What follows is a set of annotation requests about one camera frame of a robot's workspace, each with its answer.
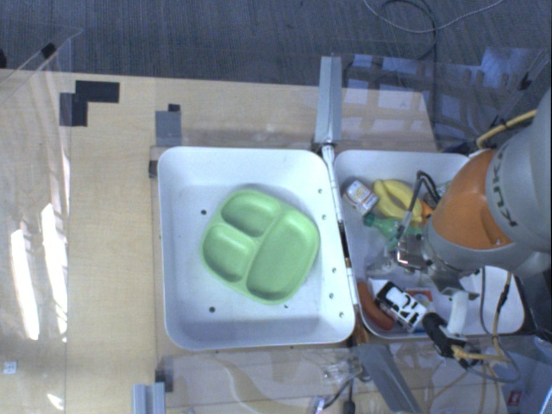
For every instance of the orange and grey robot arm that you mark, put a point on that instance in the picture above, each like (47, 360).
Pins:
(470, 214)

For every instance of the green divided plate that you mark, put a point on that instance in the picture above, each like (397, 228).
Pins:
(280, 252)

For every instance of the green clear plastic bottle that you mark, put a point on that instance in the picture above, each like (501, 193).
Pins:
(384, 226)

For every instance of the black cylinder on white bracket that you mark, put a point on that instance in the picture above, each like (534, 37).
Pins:
(458, 313)

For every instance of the black and white carton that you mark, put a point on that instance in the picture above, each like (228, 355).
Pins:
(401, 304)

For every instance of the orange carrot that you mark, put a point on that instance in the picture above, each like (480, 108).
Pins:
(427, 211)

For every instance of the yellow banana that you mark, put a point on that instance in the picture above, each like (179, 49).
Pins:
(394, 196)

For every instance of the red sausage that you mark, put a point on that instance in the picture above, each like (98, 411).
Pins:
(373, 309)

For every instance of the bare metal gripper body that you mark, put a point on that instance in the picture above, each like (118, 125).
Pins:
(413, 253)

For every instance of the white and brown small can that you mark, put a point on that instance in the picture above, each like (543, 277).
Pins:
(360, 196)

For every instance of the white plastic tray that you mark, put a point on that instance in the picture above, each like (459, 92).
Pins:
(190, 252)
(358, 252)

